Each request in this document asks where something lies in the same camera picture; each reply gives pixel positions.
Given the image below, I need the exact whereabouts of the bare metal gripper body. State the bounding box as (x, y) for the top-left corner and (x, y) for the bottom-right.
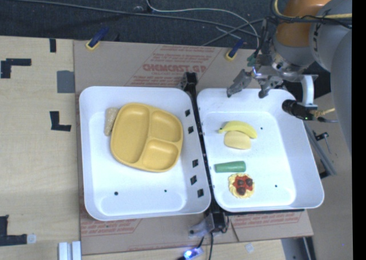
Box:
(249, 54), (304, 86)

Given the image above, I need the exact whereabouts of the yellow banana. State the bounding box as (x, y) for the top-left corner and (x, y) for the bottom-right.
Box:
(218, 120), (258, 139)

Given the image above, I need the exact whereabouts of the white plastic tray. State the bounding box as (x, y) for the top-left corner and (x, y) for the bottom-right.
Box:
(196, 87), (325, 213)
(79, 86), (212, 222)

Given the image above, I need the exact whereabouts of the brown cardboard board red print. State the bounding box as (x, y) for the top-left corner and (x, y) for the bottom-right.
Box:
(73, 41), (315, 256)

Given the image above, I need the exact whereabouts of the green cucumber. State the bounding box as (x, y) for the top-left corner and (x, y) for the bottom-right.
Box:
(214, 161), (247, 174)

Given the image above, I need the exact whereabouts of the spaghetti with meatballs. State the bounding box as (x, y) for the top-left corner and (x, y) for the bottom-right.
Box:
(228, 173), (256, 199)

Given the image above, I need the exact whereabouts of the yellow divided plate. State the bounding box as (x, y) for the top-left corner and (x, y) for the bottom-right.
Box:
(110, 102), (184, 173)

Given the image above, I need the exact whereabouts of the black cylinder on white bracket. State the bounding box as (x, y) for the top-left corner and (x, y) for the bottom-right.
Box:
(281, 74), (319, 121)

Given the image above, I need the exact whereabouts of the black block with wires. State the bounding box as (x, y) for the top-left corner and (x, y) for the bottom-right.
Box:
(177, 71), (199, 92)
(188, 210), (230, 239)

